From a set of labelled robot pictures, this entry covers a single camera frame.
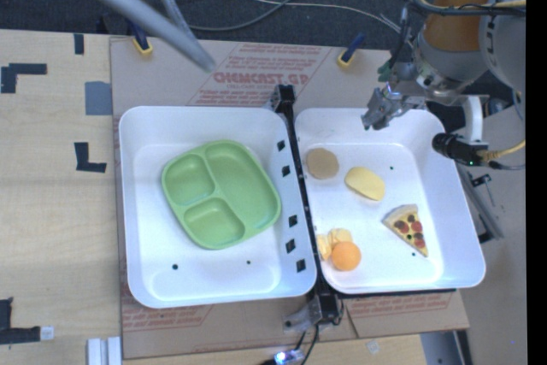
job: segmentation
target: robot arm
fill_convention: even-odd
[[[486,97],[463,92],[490,70],[521,94],[525,108],[526,0],[415,0],[412,6],[430,14],[408,41],[410,61],[401,62],[394,53],[379,69],[385,86],[374,90],[362,124],[382,129],[409,109],[424,109],[428,101],[459,105],[467,122],[463,142],[485,150],[480,102]],[[407,15],[405,8],[402,29]],[[445,140],[439,145],[446,146]]]

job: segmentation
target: white tray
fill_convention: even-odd
[[[127,277],[141,304],[166,308],[296,297],[313,287],[317,267],[279,115],[256,108],[135,107],[121,117],[119,136]],[[244,144],[255,155],[282,210],[253,238],[205,250],[177,222],[161,175],[173,157],[219,139]]]
[[[410,110],[379,131],[364,130],[363,109],[306,109],[295,121],[306,192],[316,234],[342,227],[352,232],[362,262],[350,272],[321,262],[325,280],[337,291],[366,294],[476,286],[485,261],[455,163],[432,149],[444,132],[425,110]],[[305,165],[313,148],[338,158],[338,174],[314,178]],[[385,182],[385,197],[369,200],[348,189],[344,176],[354,166],[373,170]],[[390,210],[415,203],[429,257],[405,244],[381,223]]]

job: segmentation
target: pepperoni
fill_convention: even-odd
[[[393,226],[399,230],[399,232],[405,234],[409,231],[409,224],[407,224],[405,221],[397,221]]]
[[[421,222],[412,222],[410,225],[413,232],[420,232],[422,230]]]

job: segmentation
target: black tape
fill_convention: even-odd
[[[9,69],[15,74],[47,74],[48,65],[43,63],[11,62]]]
[[[76,55],[84,55],[84,34],[74,34],[74,53]]]
[[[40,326],[0,330],[0,344],[24,344],[25,342],[39,342],[40,332]]]
[[[17,86],[17,75],[47,73],[47,64],[11,62],[7,67],[2,67],[2,74],[0,76],[0,93],[15,93],[15,88]]]
[[[0,331],[11,327],[11,302],[12,297],[6,300],[0,300]]]
[[[17,74],[12,72],[10,68],[2,67],[0,81],[0,93],[15,93]]]
[[[75,142],[76,159],[78,164],[76,170],[86,172],[106,172],[106,163],[89,163],[89,144],[85,142]]]
[[[11,303],[12,297],[0,300],[0,344],[22,344],[40,341],[40,326],[31,328],[12,328]]]

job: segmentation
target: toy food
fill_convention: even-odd
[[[318,180],[331,178],[338,173],[338,158],[325,148],[315,148],[306,155],[309,172]]]
[[[397,207],[382,223],[400,239],[418,250],[424,257],[428,256],[426,240],[416,204],[404,204]]]
[[[334,248],[335,244],[340,242],[353,242],[353,237],[351,236],[350,230],[345,228],[333,228],[328,232],[328,243]]]
[[[331,256],[332,247],[328,243],[328,238],[325,234],[317,235],[317,250],[319,251],[321,259],[323,260],[328,260],[328,258]]]
[[[353,242],[339,242],[332,248],[332,264],[340,271],[351,271],[361,262],[361,250]]]
[[[379,201],[385,195],[385,183],[372,170],[357,166],[345,175],[345,184],[357,193]]]

